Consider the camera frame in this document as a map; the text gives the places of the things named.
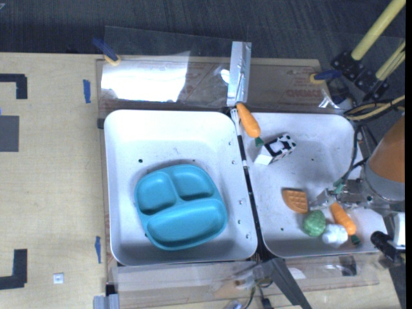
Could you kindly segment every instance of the black corner marker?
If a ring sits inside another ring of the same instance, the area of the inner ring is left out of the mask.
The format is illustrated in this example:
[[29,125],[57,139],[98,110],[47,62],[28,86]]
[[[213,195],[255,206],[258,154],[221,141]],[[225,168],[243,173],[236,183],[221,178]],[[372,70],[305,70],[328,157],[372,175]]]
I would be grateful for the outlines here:
[[17,100],[27,99],[27,77],[21,73],[0,73],[0,82],[15,82]]
[[27,283],[27,249],[14,250],[11,276],[0,277],[0,290],[22,288]]

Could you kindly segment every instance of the beige tabletop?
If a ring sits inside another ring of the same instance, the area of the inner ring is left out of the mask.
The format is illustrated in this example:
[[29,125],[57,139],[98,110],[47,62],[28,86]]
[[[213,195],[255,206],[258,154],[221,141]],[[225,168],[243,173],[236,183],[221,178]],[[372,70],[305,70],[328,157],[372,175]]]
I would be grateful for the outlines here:
[[[100,55],[0,53],[0,73],[24,73],[28,99],[0,82],[2,115],[19,116],[19,152],[0,153],[0,276],[28,251],[24,288],[0,290],[0,308],[92,308],[107,280],[96,60]],[[90,81],[86,103],[83,80]],[[95,250],[101,239],[102,262]],[[400,308],[387,270],[369,286],[305,291],[314,308]],[[54,274],[63,283],[53,283]],[[270,297],[276,308],[285,296]],[[262,308],[257,297],[250,308]],[[229,301],[168,308],[224,308]]]

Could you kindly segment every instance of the blue plate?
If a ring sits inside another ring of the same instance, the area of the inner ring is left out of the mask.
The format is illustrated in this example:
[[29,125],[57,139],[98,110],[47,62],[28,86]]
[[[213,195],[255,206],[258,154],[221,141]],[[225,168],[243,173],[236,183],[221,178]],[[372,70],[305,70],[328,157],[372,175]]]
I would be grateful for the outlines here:
[[212,178],[194,165],[159,169],[139,180],[135,201],[150,241],[163,250],[183,250],[217,237],[227,211]]

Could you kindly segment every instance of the green toy vegetable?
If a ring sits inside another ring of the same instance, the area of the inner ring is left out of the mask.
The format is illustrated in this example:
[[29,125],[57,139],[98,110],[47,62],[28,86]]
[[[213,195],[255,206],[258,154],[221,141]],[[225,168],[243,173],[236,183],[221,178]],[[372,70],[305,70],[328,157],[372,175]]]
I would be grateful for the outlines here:
[[303,220],[303,231],[311,237],[320,236],[326,228],[326,218],[322,211],[312,211]]

